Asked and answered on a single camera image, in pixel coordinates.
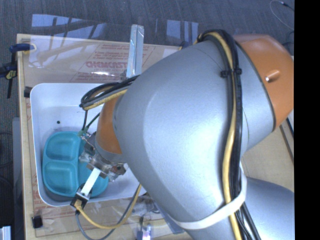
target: yellow cable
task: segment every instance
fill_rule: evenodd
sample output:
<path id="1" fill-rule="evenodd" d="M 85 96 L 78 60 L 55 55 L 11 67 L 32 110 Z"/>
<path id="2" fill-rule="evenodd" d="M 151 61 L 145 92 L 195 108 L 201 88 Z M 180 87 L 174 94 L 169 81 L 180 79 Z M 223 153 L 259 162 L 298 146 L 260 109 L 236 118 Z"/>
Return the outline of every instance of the yellow cable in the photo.
<path id="1" fill-rule="evenodd" d="M 232 53 L 230 50 L 230 47 L 226 43 L 226 41 L 222 38 L 222 36 L 217 33 L 217 32 L 209 32 L 206 33 L 205 36 L 213 36 L 215 37 L 220 44 L 222 45 L 229 66 L 232 70 L 233 68 L 233 60 L 232 60 Z M 230 129 L 228 132 L 227 140 L 226 140 L 226 145 L 225 145 L 225 150 L 224 150 L 224 156 L 223 156 L 223 162 L 222 162 L 222 184 L 223 184 L 223 195 L 224 195 L 224 200 L 228 204 L 232 201 L 231 198 L 231 192 L 230 192 L 230 180 L 229 180 L 229 174 L 230 174 L 230 160 L 231 160 L 231 154 L 232 154 L 232 148 L 235 142 L 235 133 L 236 133 L 236 83 L 235 83 L 235 77 L 233 74 L 231 74 L 232 77 L 232 91 L 233 91 L 233 108 L 232 108 L 232 115 L 231 115 L 231 123 L 230 123 Z M 237 222 L 236 215 L 233 213 L 229 216 L 229 220 L 232 226 L 232 230 L 235 236 L 236 240 L 242 240 L 241 232 L 239 229 L 239 225 Z"/>
<path id="2" fill-rule="evenodd" d="M 112 94 L 112 95 L 110 95 L 110 96 L 108 96 L 108 97 L 105 97 L 105 98 L 97 101 L 96 103 L 94 103 L 94 104 L 92 104 L 92 105 L 90 105 L 90 106 L 84 107 L 83 109 L 84 109 L 84 110 L 94 109 L 94 108 L 100 106 L 100 105 L 103 104 L 103 103 L 107 103 L 107 102 L 109 102 L 109 101 L 111 101 L 111 100 L 113 100 L 113 99 L 115 99 L 115 98 L 117 98 L 117 97 L 125 94 L 126 91 L 127 91 L 127 89 L 118 91 L 118 92 L 116 92 L 116 93 L 114 93 L 114 94 Z"/>
<path id="3" fill-rule="evenodd" d="M 113 230 L 113 229 L 116 229 L 116 228 L 119 228 L 120 226 L 122 226 L 126 221 L 127 219 L 129 218 L 129 216 L 131 215 L 132 213 L 132 210 L 137 202 L 137 199 L 138 199 L 138 196 L 139 196 L 139 192 L 140 192 L 140 189 L 141 189 L 142 185 L 139 184 L 138 188 L 137 188 L 137 191 L 136 191 L 136 194 L 134 196 L 134 199 L 133 199 L 133 202 L 128 210 L 128 212 L 126 213 L 125 217 L 123 218 L 123 220 L 115 225 L 100 225 L 96 222 L 94 222 L 86 213 L 85 211 L 82 209 L 81 207 L 81 201 L 80 200 L 77 200 L 74 204 L 74 207 L 81 213 L 81 215 L 90 223 L 92 224 L 93 226 L 97 227 L 97 228 L 100 228 L 100 229 L 104 229 L 104 230 Z"/>

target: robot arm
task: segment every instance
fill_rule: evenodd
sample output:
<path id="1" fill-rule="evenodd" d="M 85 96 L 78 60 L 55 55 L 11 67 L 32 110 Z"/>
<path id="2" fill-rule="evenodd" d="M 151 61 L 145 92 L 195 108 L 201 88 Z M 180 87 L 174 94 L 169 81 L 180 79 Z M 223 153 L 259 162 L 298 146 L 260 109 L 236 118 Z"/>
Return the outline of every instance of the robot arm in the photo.
<path id="1" fill-rule="evenodd" d="M 236 36 L 241 85 L 238 161 L 293 109 L 293 60 L 267 35 Z M 224 154 L 232 126 L 235 84 L 219 42 L 178 51 L 141 74 L 124 95 L 104 104 L 96 132 L 99 155 L 126 162 L 152 198 L 177 222 L 198 222 L 224 207 Z M 201 229 L 193 239 L 294 239 L 294 194 L 247 179 L 247 217 L 255 228 L 234 227 L 231 217 Z"/>

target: blue tray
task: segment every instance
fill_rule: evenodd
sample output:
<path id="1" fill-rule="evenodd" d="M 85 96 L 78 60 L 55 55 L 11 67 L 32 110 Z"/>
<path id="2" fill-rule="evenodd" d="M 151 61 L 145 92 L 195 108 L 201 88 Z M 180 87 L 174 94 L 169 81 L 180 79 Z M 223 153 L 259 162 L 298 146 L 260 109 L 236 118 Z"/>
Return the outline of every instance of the blue tray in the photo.
<path id="1" fill-rule="evenodd" d="M 42 160 L 42 177 L 47 189 L 55 194 L 74 197 L 79 186 L 91 174 L 86 162 L 78 157 L 85 142 L 75 131 L 60 131 L 46 141 Z M 99 177 L 93 185 L 92 197 L 100 195 L 107 188 L 109 179 Z"/>

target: gray carpet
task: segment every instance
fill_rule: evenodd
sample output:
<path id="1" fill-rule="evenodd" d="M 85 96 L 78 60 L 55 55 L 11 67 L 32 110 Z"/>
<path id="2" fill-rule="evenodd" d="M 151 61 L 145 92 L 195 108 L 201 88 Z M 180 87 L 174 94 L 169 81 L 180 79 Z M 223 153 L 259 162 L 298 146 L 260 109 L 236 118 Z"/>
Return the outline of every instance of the gray carpet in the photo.
<path id="1" fill-rule="evenodd" d="M 200 33 L 208 29 L 224 29 L 235 34 L 267 34 L 284 44 L 294 55 L 295 0 L 0 0 L 0 63 L 11 60 L 9 46 L 18 33 L 54 35 L 66 33 L 91 21 L 106 23 L 101 40 L 127 42 L 132 24 L 143 25 L 144 42 L 175 45 L 190 41 L 183 30 L 196 23 Z M 36 15 L 82 19 L 79 25 L 37 27 Z M 178 23 L 180 36 L 169 35 L 168 26 Z M 13 79 L 12 95 L 7 99 L 8 81 L 0 78 L 0 131 L 12 131 L 12 119 L 19 116 L 17 78 Z M 13 223 L 12 137 L 0 134 L 0 227 Z"/>

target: blue clamp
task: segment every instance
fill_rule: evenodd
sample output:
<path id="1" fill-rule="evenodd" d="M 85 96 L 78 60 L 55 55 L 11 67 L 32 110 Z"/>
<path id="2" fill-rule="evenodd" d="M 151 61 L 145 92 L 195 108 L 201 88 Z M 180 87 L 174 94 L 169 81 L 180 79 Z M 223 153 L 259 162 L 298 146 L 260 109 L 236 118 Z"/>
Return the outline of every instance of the blue clamp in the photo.
<path id="1" fill-rule="evenodd" d="M 0 67 L 0 78 L 6 78 L 9 80 L 7 99 L 11 97 L 13 78 L 15 78 L 18 75 L 16 53 L 21 51 L 30 51 L 34 49 L 35 47 L 29 43 L 17 43 L 9 47 L 9 51 L 12 53 L 11 62 L 2 64 L 2 67 Z"/>

